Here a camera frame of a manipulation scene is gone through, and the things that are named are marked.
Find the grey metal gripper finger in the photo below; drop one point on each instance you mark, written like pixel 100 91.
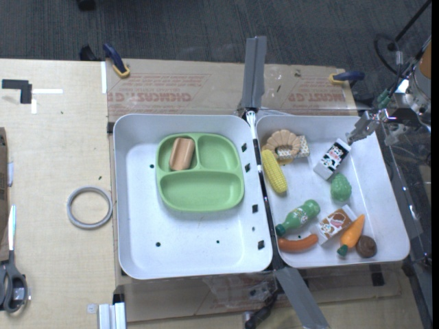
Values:
pixel 356 132
pixel 371 127

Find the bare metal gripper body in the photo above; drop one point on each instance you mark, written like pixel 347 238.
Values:
pixel 404 113

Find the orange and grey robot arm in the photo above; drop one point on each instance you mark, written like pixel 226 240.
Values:
pixel 425 63

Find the white cow print carton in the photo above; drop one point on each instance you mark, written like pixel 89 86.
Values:
pixel 332 159

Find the small patterned tan packet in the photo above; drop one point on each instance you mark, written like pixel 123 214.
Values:
pixel 303 149

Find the green grapes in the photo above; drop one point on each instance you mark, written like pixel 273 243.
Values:
pixel 341 188

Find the white plastic tray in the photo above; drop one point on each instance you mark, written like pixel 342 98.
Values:
pixel 308 187
pixel 192 242

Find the tan ridged biscuit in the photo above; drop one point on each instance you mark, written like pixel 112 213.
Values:
pixel 274 139

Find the yellow corn cob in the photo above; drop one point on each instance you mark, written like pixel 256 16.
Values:
pixel 274 171

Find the brown and white carton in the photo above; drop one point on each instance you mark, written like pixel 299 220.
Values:
pixel 334 225

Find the orange carrot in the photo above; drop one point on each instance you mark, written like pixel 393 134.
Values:
pixel 353 233

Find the thin black and white rod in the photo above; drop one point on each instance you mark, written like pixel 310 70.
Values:
pixel 258 156

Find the green bottle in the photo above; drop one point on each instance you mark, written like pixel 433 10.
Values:
pixel 298 217

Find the orange sausage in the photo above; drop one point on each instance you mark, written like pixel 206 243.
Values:
pixel 297 243

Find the green divided plate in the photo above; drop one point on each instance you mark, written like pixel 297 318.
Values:
pixel 202 190

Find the tan bread bun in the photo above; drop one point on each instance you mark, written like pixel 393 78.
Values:
pixel 181 153

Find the brown cardboard board red print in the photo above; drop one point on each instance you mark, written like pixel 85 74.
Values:
pixel 161 91

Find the grey tape roll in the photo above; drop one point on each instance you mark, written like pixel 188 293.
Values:
pixel 71 214

